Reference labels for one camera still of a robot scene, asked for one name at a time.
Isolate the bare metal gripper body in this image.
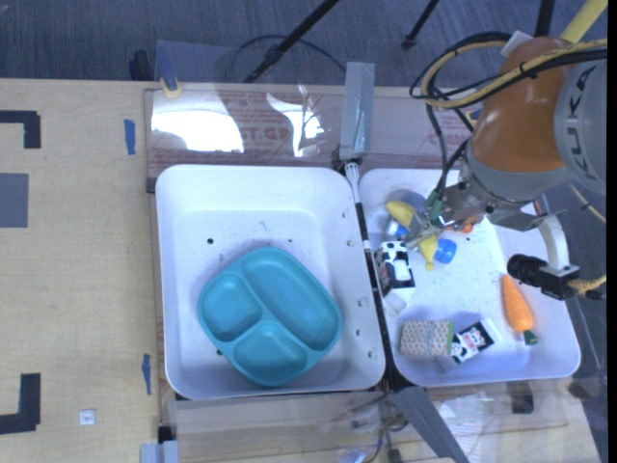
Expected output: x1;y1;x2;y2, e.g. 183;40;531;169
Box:
416;180;489;231

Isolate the yellow banana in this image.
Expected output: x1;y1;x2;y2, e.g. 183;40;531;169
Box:
385;200;441;272

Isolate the blue capped plastic bottle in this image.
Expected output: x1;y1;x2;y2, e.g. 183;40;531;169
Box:
433;237;458;265

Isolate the orange small object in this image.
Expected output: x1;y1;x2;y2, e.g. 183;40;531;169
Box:
445;215;478;234

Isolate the black and white cow carton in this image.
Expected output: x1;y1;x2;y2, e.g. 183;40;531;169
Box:
374;240;417;299

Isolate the white plastic tray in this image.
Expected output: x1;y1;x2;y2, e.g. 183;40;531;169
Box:
358;167;582;388
154;163;388;401

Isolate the patterned beige packet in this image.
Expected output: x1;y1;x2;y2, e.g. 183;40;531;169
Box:
398;319;456;358

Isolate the orange carrot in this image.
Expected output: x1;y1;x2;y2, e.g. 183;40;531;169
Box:
500;273;539;346

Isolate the small black white cow carton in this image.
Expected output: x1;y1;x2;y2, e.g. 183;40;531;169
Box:
449;320;498;366

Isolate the blue divided plate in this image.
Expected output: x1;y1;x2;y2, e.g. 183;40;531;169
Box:
196;246;344;389

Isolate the black cylinder on white bracket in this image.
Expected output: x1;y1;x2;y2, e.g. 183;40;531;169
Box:
506;213;580;301

